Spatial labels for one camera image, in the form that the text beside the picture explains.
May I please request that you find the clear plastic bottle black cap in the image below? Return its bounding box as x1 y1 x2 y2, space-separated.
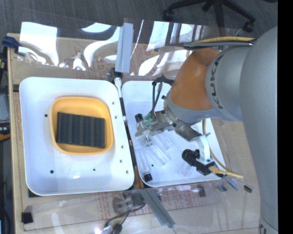
134 113 154 148
136 149 153 182

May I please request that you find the thin black and white rod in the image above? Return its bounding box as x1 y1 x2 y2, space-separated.
113 78 144 190

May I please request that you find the black block with thin wires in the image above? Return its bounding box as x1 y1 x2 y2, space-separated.
106 68 124 81

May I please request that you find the black office chair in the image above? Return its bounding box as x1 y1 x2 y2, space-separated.
162 0 278 33

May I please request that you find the black ribbed rectangular block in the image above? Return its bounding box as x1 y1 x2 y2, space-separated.
55 111 106 149

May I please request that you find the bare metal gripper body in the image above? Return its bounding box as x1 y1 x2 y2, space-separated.
149 109 187 132

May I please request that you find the white plastic tray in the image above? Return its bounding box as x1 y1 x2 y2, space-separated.
19 76 135 196
121 80 227 188

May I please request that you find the brown cardboard board red print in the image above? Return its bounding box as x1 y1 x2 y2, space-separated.
9 37 261 231

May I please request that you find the black cylinder on white bracket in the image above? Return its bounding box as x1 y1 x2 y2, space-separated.
182 133 217 176

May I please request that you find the yellow bowl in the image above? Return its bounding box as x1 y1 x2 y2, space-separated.
50 96 114 156

